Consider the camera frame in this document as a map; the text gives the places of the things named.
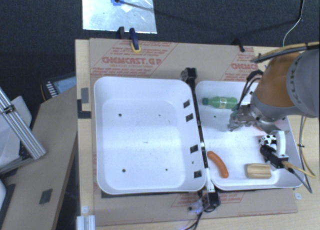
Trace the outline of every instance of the metal plate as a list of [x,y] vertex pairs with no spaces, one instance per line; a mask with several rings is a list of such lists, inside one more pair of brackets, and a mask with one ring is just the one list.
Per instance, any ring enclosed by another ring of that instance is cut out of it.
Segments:
[[84,30],[157,33],[153,0],[82,0]]

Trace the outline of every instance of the dark floor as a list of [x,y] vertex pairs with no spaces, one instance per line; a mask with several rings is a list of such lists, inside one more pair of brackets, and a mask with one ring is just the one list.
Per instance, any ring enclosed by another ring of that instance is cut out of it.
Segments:
[[[138,37],[204,44],[239,38],[243,45],[281,46],[300,1],[153,0],[158,34]],[[319,19],[320,0],[305,0],[303,22],[286,44],[318,41]],[[115,37],[82,29],[82,0],[0,0],[0,30],[0,86],[10,99],[22,95],[31,111],[43,101],[43,80],[75,71],[75,39]],[[64,204],[73,203],[72,191]]]

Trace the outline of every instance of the white cable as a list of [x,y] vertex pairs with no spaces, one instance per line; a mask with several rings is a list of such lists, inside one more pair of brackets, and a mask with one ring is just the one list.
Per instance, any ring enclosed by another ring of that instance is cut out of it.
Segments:
[[287,38],[288,34],[299,24],[299,22],[301,22],[304,5],[305,5],[305,0],[302,1],[301,17],[298,19],[298,21],[295,23],[295,25],[285,34],[285,36],[284,36],[284,38],[283,38],[283,42],[282,42],[282,46],[283,46],[283,47],[285,46],[285,41],[286,41],[286,38]]

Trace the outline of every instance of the blue tape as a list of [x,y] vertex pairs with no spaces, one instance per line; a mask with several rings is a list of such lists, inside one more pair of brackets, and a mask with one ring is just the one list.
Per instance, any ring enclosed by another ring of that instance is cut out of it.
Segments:
[[116,3],[115,0],[111,0],[111,3],[116,7],[121,6],[123,2],[125,2],[125,0],[120,0],[119,3]]

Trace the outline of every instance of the toy sausage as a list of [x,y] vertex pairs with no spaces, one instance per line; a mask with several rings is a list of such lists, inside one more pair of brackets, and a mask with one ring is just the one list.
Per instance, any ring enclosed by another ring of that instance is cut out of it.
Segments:
[[206,155],[218,167],[221,177],[222,178],[228,178],[229,177],[229,172],[227,170],[226,165],[221,160],[221,158],[218,155],[216,155],[214,152],[212,152],[212,151],[207,152]]

